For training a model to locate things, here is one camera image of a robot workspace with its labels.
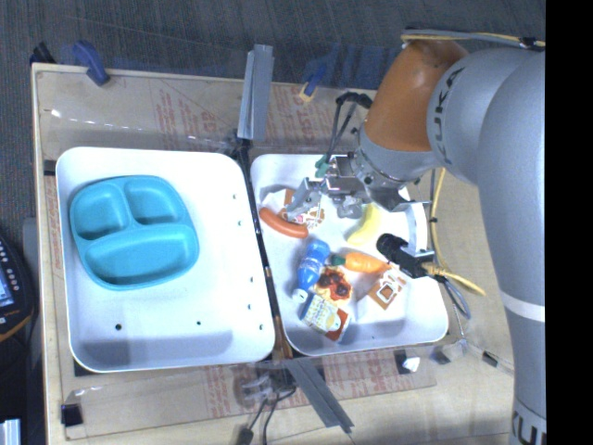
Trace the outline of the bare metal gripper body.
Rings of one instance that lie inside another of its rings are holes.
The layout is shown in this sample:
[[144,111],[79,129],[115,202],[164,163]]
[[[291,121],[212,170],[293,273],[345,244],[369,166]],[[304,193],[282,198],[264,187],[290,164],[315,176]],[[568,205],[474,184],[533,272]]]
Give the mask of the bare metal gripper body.
[[398,212],[410,203],[403,192],[405,183],[381,171],[361,154],[332,156],[322,185],[323,193],[334,204],[339,197],[357,197],[364,204],[363,210],[375,204],[388,212]]

